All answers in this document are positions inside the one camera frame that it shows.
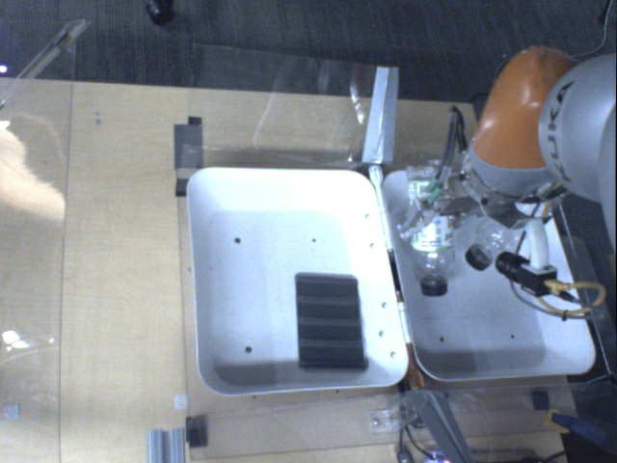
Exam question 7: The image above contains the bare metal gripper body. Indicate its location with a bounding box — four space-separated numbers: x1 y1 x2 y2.
435 172 527 232

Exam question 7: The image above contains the clear plastic bottle black cap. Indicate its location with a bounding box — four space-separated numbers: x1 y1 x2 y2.
464 214 526 273

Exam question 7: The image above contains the clear bottle with green label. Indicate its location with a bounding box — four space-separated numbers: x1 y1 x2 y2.
408 213 458 298

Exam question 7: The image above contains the white plastic tray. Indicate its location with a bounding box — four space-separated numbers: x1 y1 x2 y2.
382 168 598 383
185 166 411 397

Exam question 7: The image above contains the black ribbed foam block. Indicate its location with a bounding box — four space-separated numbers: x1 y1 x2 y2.
294 272 368 371

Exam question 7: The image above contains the black cylinder on white bracket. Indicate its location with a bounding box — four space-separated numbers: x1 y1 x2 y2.
495 219 559 297

